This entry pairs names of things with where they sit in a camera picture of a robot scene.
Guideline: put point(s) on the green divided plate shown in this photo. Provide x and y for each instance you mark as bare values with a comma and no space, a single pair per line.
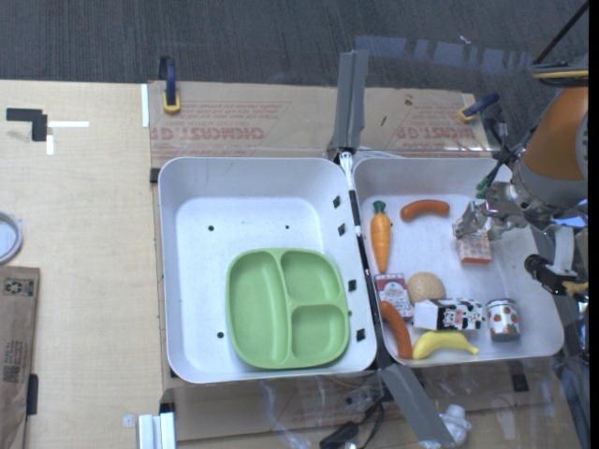
262,307

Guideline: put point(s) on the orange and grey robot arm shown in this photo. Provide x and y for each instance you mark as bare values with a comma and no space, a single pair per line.
554,134

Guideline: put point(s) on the brown cardboard board, red print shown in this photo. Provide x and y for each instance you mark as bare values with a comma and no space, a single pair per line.
243,129

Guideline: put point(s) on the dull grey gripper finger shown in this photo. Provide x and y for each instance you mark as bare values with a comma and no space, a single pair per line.
500,229
471,220

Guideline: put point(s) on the cow print milk carton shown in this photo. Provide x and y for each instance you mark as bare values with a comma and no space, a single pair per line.
447,315

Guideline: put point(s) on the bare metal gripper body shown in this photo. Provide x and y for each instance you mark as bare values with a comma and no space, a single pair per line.
505,204

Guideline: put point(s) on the orange and white packet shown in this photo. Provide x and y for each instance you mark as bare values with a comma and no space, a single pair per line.
475,250

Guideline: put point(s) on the brown paper envelope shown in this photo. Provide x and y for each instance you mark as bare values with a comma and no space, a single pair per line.
16,344

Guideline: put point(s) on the red and white carton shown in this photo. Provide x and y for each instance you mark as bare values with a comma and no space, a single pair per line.
392,293

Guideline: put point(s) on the yellow banana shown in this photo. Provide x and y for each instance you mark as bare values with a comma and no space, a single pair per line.
442,342

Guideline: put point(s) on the white can with orange print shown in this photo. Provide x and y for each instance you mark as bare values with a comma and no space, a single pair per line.
503,320

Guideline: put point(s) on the orange carrot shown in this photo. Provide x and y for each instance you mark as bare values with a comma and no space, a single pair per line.
380,236

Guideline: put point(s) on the tan round bread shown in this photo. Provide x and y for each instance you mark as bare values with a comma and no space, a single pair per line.
425,287

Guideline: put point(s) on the white plastic tray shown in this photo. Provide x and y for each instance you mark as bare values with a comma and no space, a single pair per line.
435,250
196,269

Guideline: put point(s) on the orange sausage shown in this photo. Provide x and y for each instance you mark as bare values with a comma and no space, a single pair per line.
423,209
398,328

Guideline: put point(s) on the crumpled white paper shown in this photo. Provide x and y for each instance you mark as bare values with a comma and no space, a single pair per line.
456,421

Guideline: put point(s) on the thin black and white rod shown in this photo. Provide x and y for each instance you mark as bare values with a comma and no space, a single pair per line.
360,246

